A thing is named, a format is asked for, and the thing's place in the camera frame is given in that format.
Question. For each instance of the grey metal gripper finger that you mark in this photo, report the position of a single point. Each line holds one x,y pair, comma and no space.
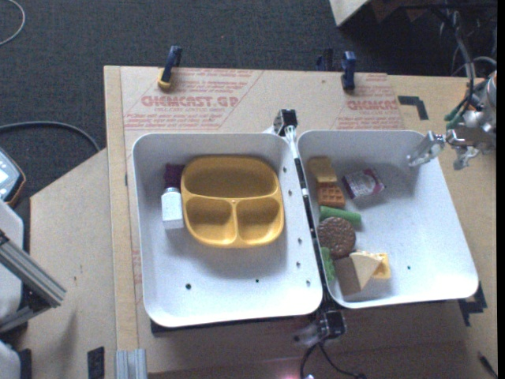
426,150
464,158

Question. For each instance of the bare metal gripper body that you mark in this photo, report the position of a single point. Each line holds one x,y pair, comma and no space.
479,126

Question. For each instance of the red and white packet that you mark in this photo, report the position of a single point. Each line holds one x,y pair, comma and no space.
363,184

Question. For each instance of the white plastic tray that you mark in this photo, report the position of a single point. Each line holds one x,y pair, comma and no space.
221,282
418,235

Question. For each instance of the yellow bread slice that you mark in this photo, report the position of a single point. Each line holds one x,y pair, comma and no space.
322,169

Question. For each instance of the orange waffle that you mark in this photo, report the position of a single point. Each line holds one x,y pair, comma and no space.
331,196

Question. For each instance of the green celery stick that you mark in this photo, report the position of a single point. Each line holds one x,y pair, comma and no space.
339,214

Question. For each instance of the brown round biscuit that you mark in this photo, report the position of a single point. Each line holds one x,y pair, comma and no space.
336,236

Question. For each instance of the yellow cheese slice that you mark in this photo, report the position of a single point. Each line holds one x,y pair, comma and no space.
384,269

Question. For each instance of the thin black and white rod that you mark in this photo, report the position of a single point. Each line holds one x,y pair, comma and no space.
304,192

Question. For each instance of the pale cheese wedge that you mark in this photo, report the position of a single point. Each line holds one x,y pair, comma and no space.
365,267

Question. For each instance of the brown bread slice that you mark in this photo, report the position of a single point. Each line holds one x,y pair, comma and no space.
348,276

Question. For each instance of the green lettuce leaf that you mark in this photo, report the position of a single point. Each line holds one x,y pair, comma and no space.
328,267

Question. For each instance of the brown cardboard board red print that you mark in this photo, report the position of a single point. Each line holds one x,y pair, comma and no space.
244,93

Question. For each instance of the yellow divided plate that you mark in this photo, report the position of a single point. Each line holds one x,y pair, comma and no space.
229,180

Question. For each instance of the dark purple grapes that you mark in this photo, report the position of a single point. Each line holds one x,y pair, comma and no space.
173,174

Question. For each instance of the white speckled bottle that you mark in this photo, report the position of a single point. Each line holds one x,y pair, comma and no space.
172,209

